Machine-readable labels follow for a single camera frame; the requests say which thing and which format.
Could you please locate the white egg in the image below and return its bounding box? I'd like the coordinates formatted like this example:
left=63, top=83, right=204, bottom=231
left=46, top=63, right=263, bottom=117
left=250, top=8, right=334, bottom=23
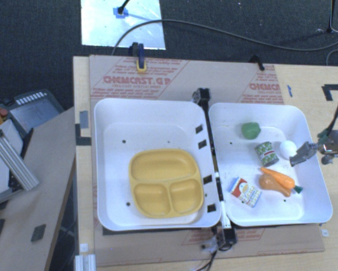
left=279, top=140, right=297, bottom=160

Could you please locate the orange carrot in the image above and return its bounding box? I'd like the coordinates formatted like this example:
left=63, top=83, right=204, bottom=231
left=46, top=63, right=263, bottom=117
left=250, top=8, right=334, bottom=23
left=261, top=167, right=304, bottom=194

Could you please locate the small green can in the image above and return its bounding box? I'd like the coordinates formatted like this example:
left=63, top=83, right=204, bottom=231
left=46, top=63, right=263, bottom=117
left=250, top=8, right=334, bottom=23
left=254, top=141, right=280, bottom=168

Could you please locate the orange toy pear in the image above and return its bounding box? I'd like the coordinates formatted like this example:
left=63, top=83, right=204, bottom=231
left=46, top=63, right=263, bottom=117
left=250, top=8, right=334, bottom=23
left=258, top=173, right=293, bottom=198

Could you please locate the green round toy vegetable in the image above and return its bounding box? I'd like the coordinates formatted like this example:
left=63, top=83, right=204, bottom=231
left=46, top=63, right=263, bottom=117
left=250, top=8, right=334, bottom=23
left=241, top=122, right=262, bottom=139

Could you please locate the red and white carton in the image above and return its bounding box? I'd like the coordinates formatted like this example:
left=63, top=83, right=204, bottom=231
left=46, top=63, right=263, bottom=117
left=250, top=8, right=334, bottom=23
left=228, top=176, right=262, bottom=208

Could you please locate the white plastic tray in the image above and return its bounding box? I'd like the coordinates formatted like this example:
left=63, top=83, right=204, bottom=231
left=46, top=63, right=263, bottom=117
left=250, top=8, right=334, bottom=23
left=208, top=102, right=333, bottom=227
left=93, top=97, right=222, bottom=231

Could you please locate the thin black and white rod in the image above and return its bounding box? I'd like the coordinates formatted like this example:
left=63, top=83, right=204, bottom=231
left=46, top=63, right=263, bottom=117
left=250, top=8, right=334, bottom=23
left=201, top=100, right=232, bottom=229

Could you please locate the brown cardboard board red print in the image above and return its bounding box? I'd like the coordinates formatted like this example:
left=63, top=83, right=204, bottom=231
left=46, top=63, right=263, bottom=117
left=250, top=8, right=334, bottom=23
left=89, top=54, right=326, bottom=267

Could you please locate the yellow divided plate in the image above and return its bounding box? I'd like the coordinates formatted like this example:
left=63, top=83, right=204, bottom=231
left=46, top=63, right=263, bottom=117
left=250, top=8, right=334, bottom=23
left=128, top=148, right=205, bottom=219

